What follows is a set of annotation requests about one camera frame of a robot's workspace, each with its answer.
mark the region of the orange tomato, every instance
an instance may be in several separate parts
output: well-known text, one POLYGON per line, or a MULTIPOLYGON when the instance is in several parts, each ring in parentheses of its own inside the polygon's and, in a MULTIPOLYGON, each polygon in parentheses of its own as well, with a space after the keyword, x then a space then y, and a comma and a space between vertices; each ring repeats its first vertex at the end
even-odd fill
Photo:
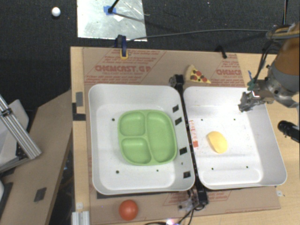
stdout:
POLYGON ((122 219, 130 221, 136 217, 138 213, 138 207, 132 200, 125 200, 119 207, 119 214, 122 219))

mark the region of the cardboard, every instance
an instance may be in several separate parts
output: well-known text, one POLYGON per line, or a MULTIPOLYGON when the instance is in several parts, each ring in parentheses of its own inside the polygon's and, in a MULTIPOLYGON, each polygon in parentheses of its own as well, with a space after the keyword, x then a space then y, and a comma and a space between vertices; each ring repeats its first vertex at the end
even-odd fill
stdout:
POLYGON ((12 182, 0 225, 49 224, 69 152, 71 91, 38 108, 30 136, 42 154, 1 180, 12 182))
MULTIPOLYGON (((241 79, 244 76, 246 78, 245 81, 248 80, 248 70, 251 70, 253 73, 256 72, 256 65, 260 58, 259 54, 229 53, 227 54, 228 60, 224 60, 220 53, 215 52, 135 49, 128 51, 130 53, 129 59, 121 60, 118 57, 120 56, 118 49, 79 47, 71 49, 72 75, 75 75, 75 77, 72 77, 72 101, 76 103, 76 93, 82 93, 84 104, 77 107, 77 112, 80 109, 86 115, 86 121, 73 122, 75 126, 79 126, 80 124, 81 128, 86 127, 86 131, 82 132, 76 129, 78 134, 74 134, 74 140, 75 136, 81 139, 80 144, 78 143, 78 152, 75 152, 75 156, 78 156, 78 160, 79 158, 84 160, 82 163, 75 161, 75 166, 79 169, 75 169, 75 187, 77 186, 75 188, 75 201, 76 204, 83 205, 79 206, 76 210, 89 210, 92 225, 123 223, 124 220, 118 214, 118 207, 126 199, 135 200, 139 206, 138 216, 130 224, 144 224, 144 221, 154 219, 180 218, 185 215, 185 212, 179 211, 178 203, 186 199, 186 192, 109 198, 97 195, 91 181, 90 121, 87 98, 88 91, 92 85, 96 83, 167 85, 170 77, 174 74, 183 74, 187 66, 193 64, 212 81, 211 86, 244 87, 244 82, 241 79), (87 170, 88 174, 81 172, 81 170, 87 170)), ((267 62, 273 59, 274 56, 270 56, 267 62)), ((187 82, 185 87, 195 85, 208 86, 207 84, 187 82)), ((279 107, 276 105, 272 106, 274 106, 274 111, 285 109, 281 105, 279 107)), ((284 139, 279 131, 276 131, 277 121, 274 119, 275 116, 276 113, 270 112, 275 135, 280 139, 284 139)), ((285 119, 291 116, 295 116, 294 113, 286 116, 285 119)), ((299 161, 299 158, 295 157, 292 162, 293 165, 295 165, 297 160, 299 161)), ((296 188, 295 184, 292 184, 293 189, 299 191, 299 188, 296 188)), ((203 215, 231 214, 280 208, 278 195, 274 187, 213 191, 209 192, 208 195, 210 200, 209 205, 204 210, 194 213, 195 218, 192 224, 198 224, 197 221, 204 221, 205 224, 208 221, 216 221, 216 219, 200 218, 203 215)), ((271 218, 274 214, 278 214, 278 212, 270 211, 268 217, 271 218)), ((249 216, 241 217, 244 218, 244 221, 247 221, 247 218, 249 218, 249 216)), ((261 222, 262 216, 258 215, 257 219, 252 218, 252 220, 255 221, 254 224, 258 224, 261 222)))

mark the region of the white ball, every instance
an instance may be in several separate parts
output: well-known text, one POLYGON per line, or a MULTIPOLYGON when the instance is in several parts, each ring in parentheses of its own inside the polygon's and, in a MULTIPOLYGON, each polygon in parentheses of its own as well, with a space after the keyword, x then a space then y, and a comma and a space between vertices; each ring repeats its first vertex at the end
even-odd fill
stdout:
POLYGON ((60 16, 60 9, 58 7, 54 7, 52 9, 52 15, 55 16, 55 17, 60 16))

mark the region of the green plate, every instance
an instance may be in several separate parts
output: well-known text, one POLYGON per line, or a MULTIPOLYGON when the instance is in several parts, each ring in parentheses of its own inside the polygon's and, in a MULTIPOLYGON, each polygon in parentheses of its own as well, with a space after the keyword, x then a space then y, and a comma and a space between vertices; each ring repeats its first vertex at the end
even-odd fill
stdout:
POLYGON ((165 164, 177 155, 172 121, 162 111, 135 110, 122 114, 118 135, 121 153, 131 164, 165 164))

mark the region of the pizza slice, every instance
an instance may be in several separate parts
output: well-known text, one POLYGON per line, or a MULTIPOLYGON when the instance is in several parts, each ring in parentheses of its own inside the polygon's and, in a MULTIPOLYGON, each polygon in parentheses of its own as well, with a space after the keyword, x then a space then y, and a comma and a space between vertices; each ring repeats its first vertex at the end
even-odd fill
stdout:
POLYGON ((202 72, 197 70, 194 65, 189 65, 185 74, 186 81, 192 81, 196 83, 211 83, 202 72))

